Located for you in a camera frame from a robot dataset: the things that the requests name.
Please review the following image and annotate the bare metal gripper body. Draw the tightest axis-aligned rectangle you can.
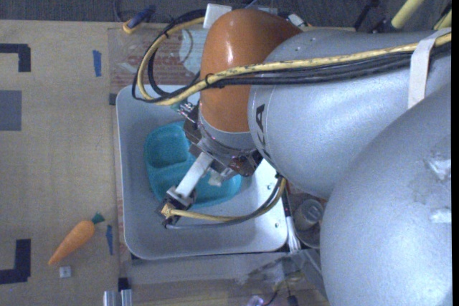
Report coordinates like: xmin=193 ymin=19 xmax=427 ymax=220
xmin=182 ymin=104 xmax=265 ymax=178

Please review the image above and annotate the blue divided plate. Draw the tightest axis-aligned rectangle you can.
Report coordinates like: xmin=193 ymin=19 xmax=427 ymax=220
xmin=143 ymin=120 xmax=244 ymax=209

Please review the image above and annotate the black and white thin rod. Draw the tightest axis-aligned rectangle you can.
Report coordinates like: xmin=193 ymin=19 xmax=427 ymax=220
xmin=281 ymin=186 xmax=301 ymax=252

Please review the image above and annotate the grey can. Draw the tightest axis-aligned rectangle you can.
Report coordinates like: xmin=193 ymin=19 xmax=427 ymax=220
xmin=293 ymin=198 xmax=324 ymax=231

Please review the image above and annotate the orange carrot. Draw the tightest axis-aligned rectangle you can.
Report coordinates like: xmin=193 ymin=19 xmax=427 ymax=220
xmin=47 ymin=211 xmax=106 ymax=267

